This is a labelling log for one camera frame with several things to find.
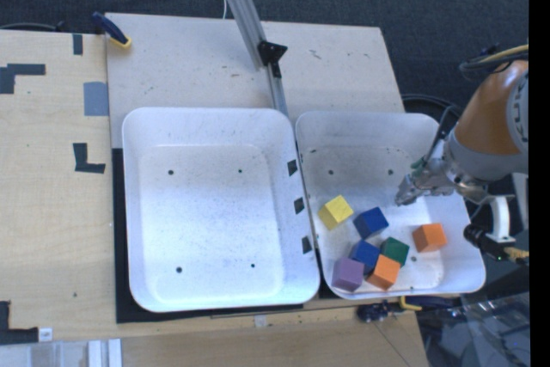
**white plastic tray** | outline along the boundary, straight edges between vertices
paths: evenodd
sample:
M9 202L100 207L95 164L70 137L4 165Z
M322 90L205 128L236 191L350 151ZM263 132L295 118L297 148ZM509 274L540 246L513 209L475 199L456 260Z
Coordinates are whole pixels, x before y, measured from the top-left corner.
M153 312L298 304L320 274L289 120L142 107L122 125L130 289Z
M309 196L323 275L330 285L337 259L347 256L360 240L353 218L379 206L388 220L380 235L367 242L380 246L390 235L410 246L406 264L387 291L363 281L338 296L358 300L402 295L458 294L478 290L485 282L479 249L462 231L469 224L462 197L425 197L396 206L394 196L410 165L424 155L437 131L437 122L423 114L308 112L296 122L303 179ZM341 194L354 216L328 230L317 211ZM441 223L448 243L441 250L417 253L412 232L424 223Z

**black cable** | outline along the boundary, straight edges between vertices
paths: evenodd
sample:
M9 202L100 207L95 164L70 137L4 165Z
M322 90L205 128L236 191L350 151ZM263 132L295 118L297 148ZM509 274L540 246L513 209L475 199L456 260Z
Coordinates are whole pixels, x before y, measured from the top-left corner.
M426 164L427 161L430 160L431 154L436 149L437 141L439 141L440 139L444 139L447 136L446 131L443 129L443 124L447 119L447 116L449 115L449 113L452 113L453 111L455 111L455 105L450 105L446 107L445 110L443 111L443 115L439 119L439 126L437 127L436 136L433 138L433 142L431 143L431 147L428 150L428 153L426 153L425 156L423 156L424 164Z
M60 21L56 26L46 25L44 23L32 23L32 22L21 22L21 23L10 23L8 25L0 26L0 29L12 29L20 31L51 31L51 32L62 32L64 26L64 21Z
M401 96L401 100L403 101L403 103L424 102L424 103L432 104L436 107L441 108L444 111L450 108L449 112L455 115L456 118L460 118L462 114L462 108L460 106L457 106L454 102L447 101L447 100L444 100L443 98L438 98L436 96L424 95L424 94L403 94Z
M468 61L462 62L458 66L458 70L462 73L462 76L468 81L475 81L474 78L467 74L476 73L478 75L491 75L498 74L508 69L510 65L516 60L529 60L529 51L521 51L516 54L503 56L501 58L495 58L493 60L484 61L487 56L471 58Z

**orange cube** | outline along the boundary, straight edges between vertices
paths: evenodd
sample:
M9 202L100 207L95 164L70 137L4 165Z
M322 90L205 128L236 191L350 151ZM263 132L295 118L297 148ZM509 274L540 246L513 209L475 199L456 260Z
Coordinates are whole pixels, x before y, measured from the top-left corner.
M447 244L447 237L440 223L419 226L412 232L412 238L419 253L437 251Z
M380 289L387 291L395 284L397 275L401 269L401 263L380 254L376 262L375 270L365 280Z

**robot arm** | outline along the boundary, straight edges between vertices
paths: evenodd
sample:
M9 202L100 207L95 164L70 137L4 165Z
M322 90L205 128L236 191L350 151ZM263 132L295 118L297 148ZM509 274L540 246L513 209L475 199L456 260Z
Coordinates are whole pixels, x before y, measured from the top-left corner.
M409 205L420 196L457 192L477 205L491 204L495 228L488 240L502 251L501 245L513 242L507 236L507 204L505 197L489 194L487 186L511 173L529 174L529 61L507 64L498 54L482 64L487 61L498 68L478 87L450 133L438 133L427 154L412 165L395 203ZM470 226L465 230L469 241L486 239ZM491 254L497 254L496 248Z

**black tape marking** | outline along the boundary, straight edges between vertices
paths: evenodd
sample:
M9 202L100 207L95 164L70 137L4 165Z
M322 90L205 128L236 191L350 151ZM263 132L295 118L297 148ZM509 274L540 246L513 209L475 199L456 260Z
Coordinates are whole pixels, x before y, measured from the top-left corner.
M9 329L9 302L0 302L0 331Z
M302 253L307 254L312 249L313 249L313 247L311 246L311 242L309 241L309 237L307 237L307 236L302 237Z
M109 115L109 97L105 83L91 82L84 84L84 115Z
M8 69L13 70L14 75L45 75L45 64L11 64L8 63Z
M45 75L45 64L13 64L8 63L5 68L0 68L0 94L15 93L16 75Z
M74 143L72 148L75 151L75 171L83 171L86 173L105 173L105 164L88 163L88 145L86 143Z
M37 343L39 329L10 329L9 302L0 302L0 346L23 343Z
M302 212L304 208L305 204L303 203L303 198L299 198L294 201L294 211L296 212L296 214Z
M74 55L83 55L83 36L81 34L72 34L72 53Z
M296 171L298 171L298 164L296 163L296 159L287 162L286 165L289 168L289 176L292 176Z
M0 68L0 94L15 92L15 74L10 68Z

